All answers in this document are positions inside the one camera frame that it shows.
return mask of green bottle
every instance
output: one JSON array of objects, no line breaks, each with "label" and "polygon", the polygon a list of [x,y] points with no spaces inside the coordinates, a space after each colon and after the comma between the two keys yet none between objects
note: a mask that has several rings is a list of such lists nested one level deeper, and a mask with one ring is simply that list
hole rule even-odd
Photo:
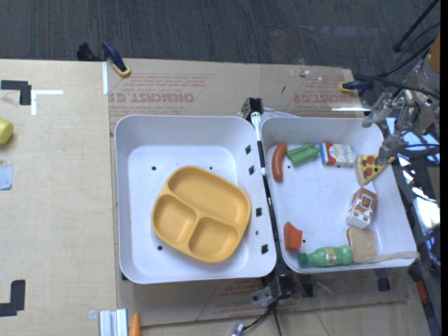
[{"label": "green bottle", "polygon": [[344,245],[339,247],[318,248],[313,253],[299,254],[299,264],[315,264],[317,266],[350,265],[353,261],[351,249]]}]

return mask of black tape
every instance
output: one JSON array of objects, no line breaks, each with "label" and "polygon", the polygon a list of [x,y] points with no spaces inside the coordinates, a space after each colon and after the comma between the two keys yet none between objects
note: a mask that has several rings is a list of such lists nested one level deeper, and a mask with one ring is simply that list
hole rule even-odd
[{"label": "black tape", "polygon": [[16,316],[17,311],[25,309],[25,280],[11,283],[11,296],[8,304],[0,304],[0,317]]},{"label": "black tape", "polygon": [[1,80],[2,90],[19,90],[20,104],[29,106],[31,104],[31,85],[28,81]]}]

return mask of toy sausage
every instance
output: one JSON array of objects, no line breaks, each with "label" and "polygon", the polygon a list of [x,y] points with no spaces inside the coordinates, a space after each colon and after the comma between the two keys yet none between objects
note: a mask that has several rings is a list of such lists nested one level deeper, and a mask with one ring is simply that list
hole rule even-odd
[{"label": "toy sausage", "polygon": [[283,178],[283,171],[281,170],[281,160],[286,153],[286,143],[281,142],[274,151],[272,156],[272,174],[276,181],[280,181]]}]

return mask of pizza slice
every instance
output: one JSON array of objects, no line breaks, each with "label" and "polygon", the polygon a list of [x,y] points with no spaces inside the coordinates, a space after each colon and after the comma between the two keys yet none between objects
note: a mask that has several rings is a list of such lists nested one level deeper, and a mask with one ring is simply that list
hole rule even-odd
[{"label": "pizza slice", "polygon": [[361,186],[373,181],[395,159],[390,157],[386,164],[376,164],[378,155],[357,154],[355,159],[355,171]]}]

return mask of wooden table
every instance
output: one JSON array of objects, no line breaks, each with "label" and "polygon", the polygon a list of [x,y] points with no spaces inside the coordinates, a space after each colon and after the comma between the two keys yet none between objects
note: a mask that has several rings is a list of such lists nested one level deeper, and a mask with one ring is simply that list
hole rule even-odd
[{"label": "wooden table", "polygon": [[[109,99],[101,62],[2,60],[0,79],[27,81],[37,114],[0,90],[0,118],[15,126],[0,146],[13,187],[0,191],[0,304],[26,281],[24,309],[0,334],[97,335],[91,310],[117,309]],[[406,300],[279,315],[284,335],[429,335],[417,289]],[[249,324],[254,318],[245,318]],[[235,320],[143,328],[142,335],[227,335]],[[273,316],[246,334],[276,335]]]}]

